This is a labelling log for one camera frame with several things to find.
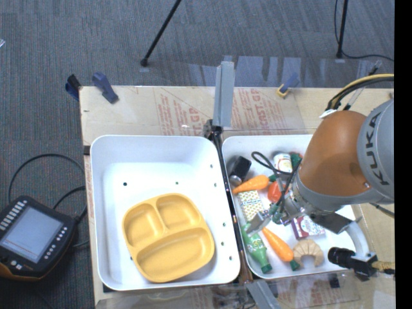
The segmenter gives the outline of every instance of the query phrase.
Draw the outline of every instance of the white plastic tray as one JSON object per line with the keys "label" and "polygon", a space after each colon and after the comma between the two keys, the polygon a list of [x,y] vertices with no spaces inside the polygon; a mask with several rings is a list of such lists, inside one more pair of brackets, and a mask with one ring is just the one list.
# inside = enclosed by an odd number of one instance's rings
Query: white plastic tray
{"label": "white plastic tray", "polygon": [[[269,136],[232,136],[228,137],[222,145],[222,153],[226,163],[226,169],[228,175],[230,174],[235,159],[241,155],[252,162],[250,166],[247,178],[258,174],[265,174],[267,176],[272,175],[272,171],[259,163],[257,163],[252,158],[253,151],[259,151],[264,154],[269,159],[273,158],[275,151],[291,152],[295,151],[301,153],[302,155],[308,147],[309,141],[312,138],[311,135],[269,135]],[[259,191],[261,201],[263,206],[267,209],[269,208],[270,201],[267,199],[267,191]],[[245,219],[241,211],[238,199],[236,195],[232,195],[236,215],[238,221],[241,225],[245,225]],[[351,220],[355,219],[353,210],[351,206],[345,206],[341,210],[337,211],[338,214],[343,215]],[[281,239],[283,239],[291,248],[293,248],[298,239],[296,239],[291,225],[277,225],[274,222],[268,224],[268,229],[277,234]],[[328,261],[328,251],[331,247],[344,247],[350,250],[355,250],[352,239],[346,232],[342,232],[339,235],[326,230],[323,235],[310,236],[308,238],[313,239],[323,250],[324,262],[318,267],[314,266],[314,260],[310,256],[303,257],[304,267],[293,271],[290,268],[289,263],[281,261],[276,253],[272,250],[268,242],[266,241],[262,232],[259,233],[263,242],[267,246],[267,257],[269,263],[272,265],[272,271],[269,273],[262,273],[260,266],[256,263],[247,253],[247,263],[251,271],[263,278],[263,279],[273,279],[281,277],[291,277],[291,276],[301,276],[307,274],[317,274],[322,272],[333,272],[344,270],[338,265],[334,265]]]}
{"label": "white plastic tray", "polygon": [[[91,145],[97,265],[102,282],[113,290],[147,290],[228,283],[240,270],[236,237],[218,153],[199,136],[106,135]],[[138,202],[178,192],[189,197],[208,224],[213,258],[199,270],[152,283],[130,258],[122,218]]]}

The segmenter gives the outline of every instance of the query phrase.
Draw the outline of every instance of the small box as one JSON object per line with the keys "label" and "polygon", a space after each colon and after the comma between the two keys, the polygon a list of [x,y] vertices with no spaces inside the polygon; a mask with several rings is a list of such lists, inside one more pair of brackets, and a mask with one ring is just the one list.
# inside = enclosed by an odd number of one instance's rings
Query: small box
{"label": "small box", "polygon": [[249,222],[258,212],[264,210],[257,190],[239,192],[237,196],[246,222]]}
{"label": "small box", "polygon": [[324,228],[313,222],[308,216],[300,216],[292,221],[292,228],[296,239],[324,234]]}

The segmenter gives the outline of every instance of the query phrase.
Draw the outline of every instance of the black cable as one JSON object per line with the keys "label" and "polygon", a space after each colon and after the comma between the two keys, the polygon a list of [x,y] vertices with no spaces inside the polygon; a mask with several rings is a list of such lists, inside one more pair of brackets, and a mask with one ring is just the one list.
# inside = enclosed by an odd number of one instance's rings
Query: black cable
{"label": "black cable", "polygon": [[[256,156],[260,156],[266,163],[264,164],[260,159],[257,159]],[[273,164],[270,162],[270,160],[265,155],[260,153],[259,151],[253,151],[252,152],[252,158],[255,159],[255,161],[257,163],[259,163],[262,166],[265,166],[266,168],[269,168],[270,170],[272,170],[272,172],[274,174],[276,174],[276,176],[279,176],[279,174],[291,175],[291,173],[289,173],[289,172],[284,172],[284,171],[281,171],[280,169],[275,168],[275,166],[273,166]]]}
{"label": "black cable", "polygon": [[329,109],[335,109],[337,110],[338,107],[341,105],[341,100],[349,93],[352,91],[363,88],[365,86],[369,86],[371,84],[375,84],[377,82],[382,82],[382,81],[395,81],[395,76],[394,74],[391,73],[385,73],[385,74],[378,74],[378,75],[370,75],[366,76],[360,79],[357,79],[350,84],[346,85],[343,87],[338,94],[333,96],[331,100],[328,102],[328,105],[326,106],[325,111],[328,111]]}
{"label": "black cable", "polygon": [[[335,2],[335,15],[334,15],[334,17],[333,17],[333,22],[334,22],[334,25],[335,25],[335,38],[336,38],[336,42],[339,44],[339,38],[338,38],[338,36],[337,36],[337,25],[336,25],[337,1],[338,1],[338,0],[336,0],[336,2]],[[345,56],[346,56],[347,58],[349,58],[349,59],[365,59],[365,58],[367,58],[367,57],[381,57],[381,58],[387,59],[387,60],[389,60],[389,61],[391,61],[391,62],[395,62],[394,59],[391,59],[391,58],[388,57],[388,56],[383,56],[383,55],[379,55],[379,54],[371,54],[371,55],[363,55],[363,56],[350,56],[350,55],[344,53],[343,50],[341,50],[341,51],[342,51],[342,54],[345,55]]]}
{"label": "black cable", "polygon": [[[380,68],[380,65],[382,64],[381,60],[377,60],[376,63],[373,65],[372,69],[369,71],[368,75],[374,75],[376,71]],[[349,110],[351,108],[351,100],[349,100],[348,103],[346,103],[345,107],[342,110]]]}
{"label": "black cable", "polygon": [[49,302],[49,300],[47,300],[47,298],[42,293],[40,293],[40,291],[38,289],[33,288],[33,290],[49,306],[49,308],[54,309],[54,307]]}
{"label": "black cable", "polygon": [[[32,162],[32,161],[34,161],[34,160],[36,160],[36,159],[43,158],[43,157],[45,157],[45,156],[56,156],[56,157],[59,157],[59,158],[67,159],[67,160],[73,162],[74,164],[76,164],[77,167],[79,167],[80,170],[81,170],[81,171],[83,172],[83,174],[84,174],[84,168],[83,168],[83,166],[81,166],[81,164],[79,164],[76,160],[70,158],[69,156],[65,156],[65,155],[59,154],[59,153],[44,153],[44,154],[39,154],[39,155],[37,155],[37,156],[34,156],[34,157],[26,160],[23,164],[20,165],[20,167],[16,170],[16,172],[14,172],[14,174],[13,174],[13,176],[12,176],[12,180],[10,181],[10,184],[9,184],[9,186],[8,186],[8,202],[9,202],[9,203],[10,203],[10,201],[11,201],[11,200],[10,200],[10,197],[11,197],[12,185],[13,185],[13,182],[14,182],[16,176],[18,175],[19,171],[21,171],[21,170],[23,169],[23,167],[26,166],[28,163],[30,163],[30,162]],[[72,193],[74,193],[74,192],[76,192],[76,191],[79,191],[79,190],[85,190],[85,189],[86,189],[86,186],[85,186],[85,185],[81,185],[80,187],[76,187],[76,188],[68,191],[68,192],[67,192],[66,194],[64,194],[59,200],[57,200],[57,202],[56,202],[55,205],[53,206],[53,209],[56,209],[56,207],[62,202],[62,200],[64,200],[66,197],[68,197],[68,196],[71,195]],[[78,215],[78,216],[76,216],[76,217],[74,217],[74,219],[75,219],[75,221],[76,221],[77,223],[79,223],[80,220],[84,217],[85,213],[87,212],[87,208],[88,208],[88,205],[85,204],[85,206],[84,206],[81,214]],[[83,241],[82,243],[77,243],[77,244],[75,244],[75,245],[72,245],[71,247],[74,247],[74,248],[75,248],[75,247],[79,247],[79,246],[82,246],[82,245],[87,244],[88,242],[89,242],[89,240],[86,240],[86,241]]]}
{"label": "black cable", "polygon": [[9,203],[11,202],[11,200],[10,200],[10,194],[11,194],[11,192],[12,192],[12,185],[13,185],[14,179],[16,178],[16,176],[17,176],[17,174],[19,173],[19,171],[21,171],[21,169],[22,169],[25,165],[27,165],[28,163],[30,163],[30,162],[32,162],[32,161],[34,161],[34,160],[36,160],[36,159],[39,159],[39,158],[42,158],[42,157],[46,157],[46,156],[56,156],[56,157],[60,157],[60,158],[63,158],[63,159],[67,159],[67,160],[75,163],[75,164],[82,170],[82,172],[83,172],[83,174],[84,174],[84,169],[83,169],[83,167],[81,166],[81,164],[79,164],[76,160],[71,159],[71,158],[68,157],[68,156],[65,156],[65,155],[59,154],[59,153],[44,153],[44,154],[39,154],[38,156],[34,156],[34,157],[26,160],[22,165],[20,165],[20,167],[16,170],[16,172],[14,172],[14,174],[13,174],[13,176],[12,176],[12,180],[10,181],[10,184],[9,184],[9,186],[8,186],[8,196],[7,196],[7,199],[8,199],[8,202],[9,202]]}
{"label": "black cable", "polygon": [[[62,200],[64,200],[66,197],[68,197],[69,195],[71,195],[72,193],[79,191],[79,190],[86,190],[86,186],[85,185],[81,185],[80,187],[74,188],[72,190],[70,190],[69,192],[67,192],[62,198],[60,198],[59,200],[57,200],[57,203],[54,204],[53,209],[56,209],[56,207],[58,206],[58,204],[60,202],[62,202]],[[83,216],[85,215],[85,213],[87,212],[88,206],[87,204],[84,206],[83,211],[81,212],[81,214],[79,216],[75,217],[75,220],[77,220],[78,222],[83,218]]]}

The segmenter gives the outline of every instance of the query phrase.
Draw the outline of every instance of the yellow divided plate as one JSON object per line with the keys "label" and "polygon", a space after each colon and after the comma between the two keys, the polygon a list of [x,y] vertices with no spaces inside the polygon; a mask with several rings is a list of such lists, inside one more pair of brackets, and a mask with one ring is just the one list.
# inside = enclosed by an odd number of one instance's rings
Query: yellow divided plate
{"label": "yellow divided plate", "polygon": [[155,283],[186,276],[214,254],[206,221],[182,194],[163,194],[136,204],[125,213],[122,230],[137,269]]}

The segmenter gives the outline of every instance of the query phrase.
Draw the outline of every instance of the wooden table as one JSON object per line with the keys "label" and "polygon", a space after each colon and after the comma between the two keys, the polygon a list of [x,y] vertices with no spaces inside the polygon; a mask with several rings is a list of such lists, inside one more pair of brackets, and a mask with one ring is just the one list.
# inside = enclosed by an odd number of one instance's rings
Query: wooden table
{"label": "wooden table", "polygon": [[[114,308],[130,292],[104,292],[97,272],[93,189],[89,147],[101,135],[194,135],[201,136],[203,125],[213,117],[214,88],[113,86],[119,101],[110,104],[97,87],[79,91],[84,163],[88,194],[90,249],[93,268],[94,296],[97,308]],[[319,125],[328,101],[339,88],[294,88],[285,98],[276,95],[276,88],[234,88],[232,127],[223,134],[267,135],[313,133]],[[368,115],[379,104],[393,96],[393,89],[365,89],[352,110]],[[394,210],[394,205],[386,208]],[[371,250],[381,261],[395,261],[394,219],[372,205],[354,205],[355,215],[363,216],[360,226]],[[395,282],[391,276],[379,274],[367,282],[354,279],[359,291],[355,306],[362,308],[394,308]],[[210,305],[209,289],[191,290],[191,301]],[[353,302],[326,305],[325,308],[353,308]]]}

